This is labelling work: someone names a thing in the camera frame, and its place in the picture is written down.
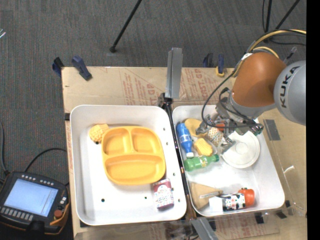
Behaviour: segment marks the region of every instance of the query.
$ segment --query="brown cardboard piece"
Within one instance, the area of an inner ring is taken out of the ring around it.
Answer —
[[[69,114],[79,105],[151,105],[157,104],[158,97],[166,90],[166,67],[87,67],[92,78],[86,81],[75,67],[61,70],[64,111]],[[175,99],[173,106],[203,105],[211,92],[227,77],[216,76],[214,68],[182,68],[180,99]],[[231,89],[233,79],[222,88]],[[218,101],[219,90],[208,104]],[[274,109],[265,112],[259,121],[272,119],[279,132],[280,141],[269,140],[267,131],[263,131],[275,167],[279,174],[286,198],[291,205],[298,204],[297,214],[277,218],[264,214],[264,223],[257,224],[254,219],[239,220],[230,217],[217,218],[216,235],[220,240],[233,240],[251,237],[255,240],[268,239],[307,239],[307,174],[306,174],[306,127],[290,122]],[[75,202],[74,172],[70,122],[65,122],[68,150],[71,203]],[[166,236],[168,226],[165,223],[117,226],[81,227],[76,206],[72,208],[72,225],[75,240],[117,238],[139,240],[169,239]]]

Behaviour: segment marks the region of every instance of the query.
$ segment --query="screen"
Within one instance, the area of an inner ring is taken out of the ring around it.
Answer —
[[[58,189],[18,178],[5,206],[47,217]]]

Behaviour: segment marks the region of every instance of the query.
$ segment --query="button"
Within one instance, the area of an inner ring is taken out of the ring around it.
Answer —
[[[60,219],[63,214],[64,214],[64,213],[63,213],[61,210],[59,210],[59,209],[55,210],[54,213],[53,213],[53,215],[54,215],[54,217],[55,217],[56,220]]]

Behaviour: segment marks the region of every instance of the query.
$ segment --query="robotic arm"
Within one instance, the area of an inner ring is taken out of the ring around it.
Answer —
[[[202,109],[203,122],[196,129],[197,134],[205,133],[211,127],[223,129],[226,151],[233,144],[228,138],[232,132],[236,131],[240,135],[247,131],[260,134],[264,127],[256,123],[255,119],[274,108],[288,120],[306,125],[306,61],[297,61],[287,66],[271,49],[255,48],[270,36],[288,32],[306,35],[302,30],[275,30],[259,38],[247,49],[229,76],[236,77],[232,90],[225,88],[219,95],[216,118],[210,118],[209,115],[204,117]]]

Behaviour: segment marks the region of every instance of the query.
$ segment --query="black pole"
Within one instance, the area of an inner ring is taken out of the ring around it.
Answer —
[[[141,2],[142,2],[142,0],[138,0],[138,1],[137,1],[136,5],[134,6],[134,8],[133,8],[133,10],[132,10],[132,12],[131,12],[131,14],[129,15],[128,19],[126,20],[126,22],[125,22],[122,30],[120,31],[118,37],[116,38],[116,40],[115,40],[115,42],[113,43],[113,45],[110,47],[110,49],[109,49],[110,52],[112,52],[112,53],[115,53],[115,52],[116,52],[116,45],[118,44],[120,38],[122,37],[123,33],[125,32],[127,26],[129,25],[132,17],[134,16],[134,14],[135,14],[136,10],[138,9],[138,7],[139,7],[139,5],[140,5]]]
[[[299,3],[300,0],[296,0],[294,2],[294,4],[291,6],[291,8],[289,9],[289,11],[286,13],[286,15],[283,17],[283,19],[281,20],[281,22],[279,23],[278,26],[276,26],[276,30],[278,30],[280,28],[280,26],[285,22],[285,20],[287,19],[287,17],[289,16],[289,14],[292,12],[292,10],[296,7],[296,5]]]
[[[268,12],[266,16],[266,24],[265,24],[265,33],[268,32],[269,30],[269,21],[270,21],[270,14],[271,14],[271,6],[272,6],[272,0],[269,0],[269,5],[268,5]]]

